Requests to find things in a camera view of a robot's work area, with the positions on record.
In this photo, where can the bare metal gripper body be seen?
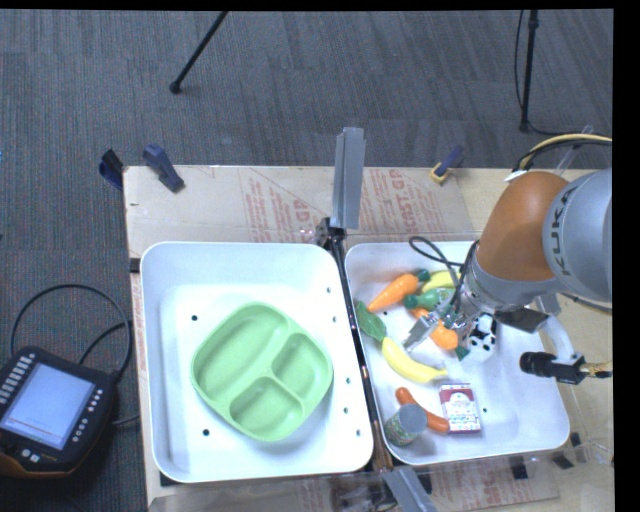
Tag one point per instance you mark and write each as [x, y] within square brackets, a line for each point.
[462, 312]

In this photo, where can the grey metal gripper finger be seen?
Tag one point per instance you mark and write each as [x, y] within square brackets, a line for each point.
[419, 334]

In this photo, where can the white plastic tray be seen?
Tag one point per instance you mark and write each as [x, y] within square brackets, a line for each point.
[240, 270]
[515, 400]

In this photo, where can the green divided plate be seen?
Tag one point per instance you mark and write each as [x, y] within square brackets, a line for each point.
[260, 372]

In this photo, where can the black cylinder on white bracket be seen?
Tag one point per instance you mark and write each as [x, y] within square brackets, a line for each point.
[545, 365]

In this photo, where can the orange carrot with green top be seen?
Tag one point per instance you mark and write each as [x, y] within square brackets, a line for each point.
[395, 291]
[446, 339]

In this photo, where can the green lettuce leaf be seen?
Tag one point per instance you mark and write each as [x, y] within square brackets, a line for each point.
[371, 322]

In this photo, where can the thin black rod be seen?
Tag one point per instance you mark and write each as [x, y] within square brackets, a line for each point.
[356, 325]

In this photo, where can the yellow banana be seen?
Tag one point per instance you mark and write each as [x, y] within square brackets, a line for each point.
[440, 280]
[407, 364]

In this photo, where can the green can with grey lid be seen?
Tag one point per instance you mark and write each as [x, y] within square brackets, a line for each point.
[405, 425]

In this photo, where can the black tripod leg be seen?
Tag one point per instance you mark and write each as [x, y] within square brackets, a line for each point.
[197, 52]

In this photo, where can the red and white carton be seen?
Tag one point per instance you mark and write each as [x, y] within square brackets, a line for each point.
[459, 406]

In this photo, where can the black and white cow toy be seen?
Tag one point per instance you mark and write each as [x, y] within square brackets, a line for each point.
[484, 340]

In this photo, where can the black stand pole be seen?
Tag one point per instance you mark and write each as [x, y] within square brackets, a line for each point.
[529, 65]

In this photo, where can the orange sausage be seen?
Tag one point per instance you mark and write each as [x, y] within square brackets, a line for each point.
[406, 396]

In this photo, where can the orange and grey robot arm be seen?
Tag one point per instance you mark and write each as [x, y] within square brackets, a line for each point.
[525, 235]

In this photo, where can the green toy vegetable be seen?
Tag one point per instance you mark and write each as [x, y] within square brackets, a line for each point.
[425, 299]

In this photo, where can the brown cardboard board red print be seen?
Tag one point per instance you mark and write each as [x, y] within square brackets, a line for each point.
[210, 205]

